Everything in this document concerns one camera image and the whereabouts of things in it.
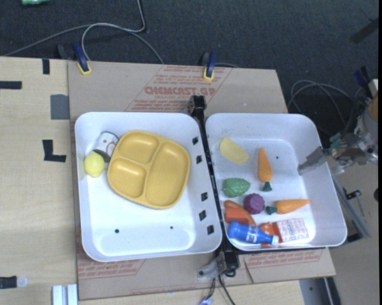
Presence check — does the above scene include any orange carrot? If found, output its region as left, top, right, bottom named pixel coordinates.
left=257, top=147, right=273, bottom=193
left=265, top=198, right=311, bottom=216

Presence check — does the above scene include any white plastic tray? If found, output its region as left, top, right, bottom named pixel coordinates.
left=205, top=112, right=348, bottom=252
left=74, top=111, right=224, bottom=263

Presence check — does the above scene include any green bumpy toy fruit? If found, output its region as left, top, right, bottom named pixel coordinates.
left=222, top=177, right=252, bottom=199

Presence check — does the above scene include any orange pizza slice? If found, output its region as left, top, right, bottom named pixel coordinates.
left=223, top=200, right=257, bottom=227

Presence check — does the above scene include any blue bottle with white cap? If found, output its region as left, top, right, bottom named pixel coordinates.
left=227, top=220, right=280, bottom=247

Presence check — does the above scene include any white can with orange print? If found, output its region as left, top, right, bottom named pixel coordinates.
left=93, top=131, right=120, bottom=163

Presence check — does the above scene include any brown cardboard board red print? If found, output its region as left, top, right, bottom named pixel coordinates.
left=66, top=60, right=337, bottom=301

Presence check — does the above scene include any black block with thin wires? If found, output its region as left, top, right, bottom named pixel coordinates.
left=188, top=95, right=208, bottom=118
left=221, top=248, right=241, bottom=276

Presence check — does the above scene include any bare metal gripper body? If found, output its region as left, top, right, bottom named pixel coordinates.
left=329, top=132, right=379, bottom=171

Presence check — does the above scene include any red and white carton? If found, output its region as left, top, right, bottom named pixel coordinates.
left=271, top=217, right=310, bottom=244

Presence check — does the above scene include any pale yellow wedge slice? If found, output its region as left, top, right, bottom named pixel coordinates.
left=219, top=137, right=250, bottom=166

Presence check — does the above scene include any small red toy fruit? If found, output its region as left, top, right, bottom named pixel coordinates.
left=259, top=222, right=276, bottom=237

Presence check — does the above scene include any thin black and white rod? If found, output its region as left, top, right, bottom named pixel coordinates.
left=195, top=114, right=230, bottom=281

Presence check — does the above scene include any yellow lemon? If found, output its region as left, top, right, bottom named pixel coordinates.
left=83, top=150, right=106, bottom=179

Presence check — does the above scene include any yellow divided plate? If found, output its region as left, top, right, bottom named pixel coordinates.
left=107, top=130, right=192, bottom=210

